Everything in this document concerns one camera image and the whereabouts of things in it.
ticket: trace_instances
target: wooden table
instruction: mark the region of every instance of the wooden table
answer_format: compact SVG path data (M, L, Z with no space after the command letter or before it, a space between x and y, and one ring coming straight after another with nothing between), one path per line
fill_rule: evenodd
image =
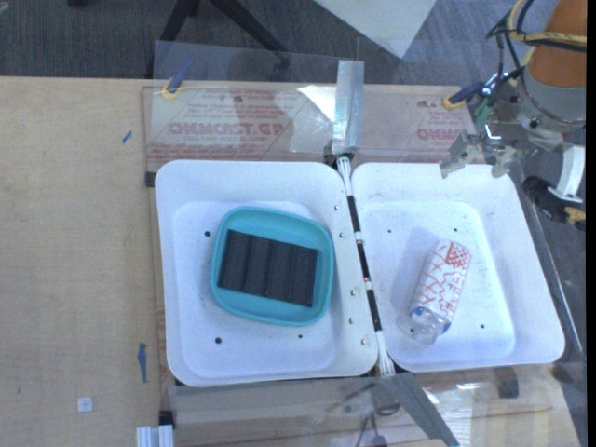
M136 427L158 423L146 86L0 78L2 446L134 445ZM542 397L533 405L543 409L491 413L493 404L480 400L486 415L466 417L463 438L472 445L578 445L558 383L546 368L535 375ZM92 399L90 412L78 411L81 398ZM452 428L463 426L454 424L465 417L461 410L441 413ZM404 431L396 430L398 437ZM343 435L351 445L358 432Z

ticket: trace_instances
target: plastic container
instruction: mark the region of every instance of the plastic container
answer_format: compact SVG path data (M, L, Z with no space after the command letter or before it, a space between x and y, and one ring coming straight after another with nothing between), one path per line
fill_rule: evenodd
M451 326L470 260L469 250L451 240L429 251L410 303L407 333L416 342L431 345Z

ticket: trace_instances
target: bottle with red markings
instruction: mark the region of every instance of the bottle with red markings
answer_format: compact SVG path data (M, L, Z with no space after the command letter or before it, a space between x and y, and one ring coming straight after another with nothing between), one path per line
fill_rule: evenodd
M469 250L451 240L441 240L430 250L410 304L412 339L431 345L449 329L470 260Z

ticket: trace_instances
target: blue plastic tray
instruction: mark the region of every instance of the blue plastic tray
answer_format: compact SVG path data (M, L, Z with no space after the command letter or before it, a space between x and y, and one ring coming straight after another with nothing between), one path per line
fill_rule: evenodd
M270 238L314 249L317 254L312 306L228 290L218 285L228 230ZM289 326L304 326L320 319L331 300L333 243L327 230L305 217L280 210L239 207L223 217L217 230L210 273L211 291L225 310L242 317Z

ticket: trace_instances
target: gray carpet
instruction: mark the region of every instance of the gray carpet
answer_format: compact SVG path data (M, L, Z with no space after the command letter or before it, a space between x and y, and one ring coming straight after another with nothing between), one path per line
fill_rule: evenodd
M10 8L0 15L0 75L141 78L176 0L91 0L83 8L65 0L2 1ZM496 46L484 35L516 0L438 0L403 59L311 0L239 1L290 52L365 60L367 83L467 86L495 72ZM536 0L528 30L542 30L554 2ZM209 2L186 21L177 41L260 48ZM520 56L524 51L519 47ZM556 181L560 160L545 155L526 168ZM558 303L568 305L577 328L578 344L570 344L557 375L587 445L585 234L541 223L562 280L565 299Z

